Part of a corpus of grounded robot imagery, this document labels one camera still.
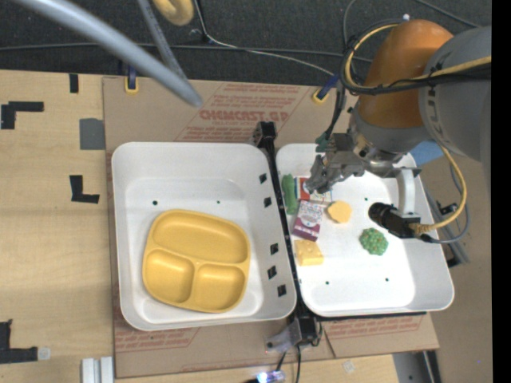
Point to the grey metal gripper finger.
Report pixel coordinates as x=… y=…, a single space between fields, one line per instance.
x=318 y=176
x=333 y=182

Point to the yellow cheese wedge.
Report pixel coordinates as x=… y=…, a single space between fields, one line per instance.
x=308 y=252

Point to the red and white carton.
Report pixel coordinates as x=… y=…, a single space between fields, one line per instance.
x=302 y=188

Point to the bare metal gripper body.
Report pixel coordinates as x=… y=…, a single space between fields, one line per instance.
x=346 y=164

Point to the brown cardboard board, red print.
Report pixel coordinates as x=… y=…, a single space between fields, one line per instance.
x=239 y=108

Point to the thin black rod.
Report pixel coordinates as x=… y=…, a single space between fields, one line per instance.
x=284 y=222

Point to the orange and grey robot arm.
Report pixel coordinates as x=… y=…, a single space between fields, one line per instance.
x=403 y=78

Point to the white plastic tray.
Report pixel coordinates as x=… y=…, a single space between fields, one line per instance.
x=191 y=174
x=351 y=277

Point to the green toy pickle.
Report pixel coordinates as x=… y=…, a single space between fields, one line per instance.
x=290 y=196

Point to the black cylinder on white bracket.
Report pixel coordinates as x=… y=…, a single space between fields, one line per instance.
x=393 y=218

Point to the yellow divided plate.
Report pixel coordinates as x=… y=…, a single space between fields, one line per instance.
x=195 y=259

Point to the yellow biscuit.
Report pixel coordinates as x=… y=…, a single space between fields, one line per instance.
x=339 y=211

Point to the purple carton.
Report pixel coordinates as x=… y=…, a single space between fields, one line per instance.
x=308 y=219

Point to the green grapes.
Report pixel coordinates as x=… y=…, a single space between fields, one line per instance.
x=373 y=242

